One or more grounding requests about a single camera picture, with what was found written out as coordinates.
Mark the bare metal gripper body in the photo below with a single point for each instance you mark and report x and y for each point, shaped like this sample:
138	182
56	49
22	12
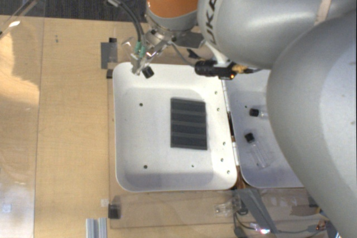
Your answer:
159	37

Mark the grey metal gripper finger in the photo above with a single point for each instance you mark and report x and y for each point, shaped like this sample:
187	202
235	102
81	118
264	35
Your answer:
135	63
149	57

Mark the clear bottle with black cap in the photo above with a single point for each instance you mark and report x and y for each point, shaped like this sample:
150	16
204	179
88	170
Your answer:
254	112
258	151
148	72

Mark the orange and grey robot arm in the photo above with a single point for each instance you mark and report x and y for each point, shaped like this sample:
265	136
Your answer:
279	22

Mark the white plastic tray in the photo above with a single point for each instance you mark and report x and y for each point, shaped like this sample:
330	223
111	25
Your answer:
156	131
248	172

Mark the black ribbed foam block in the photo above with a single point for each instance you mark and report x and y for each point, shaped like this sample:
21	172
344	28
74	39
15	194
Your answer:
188	124

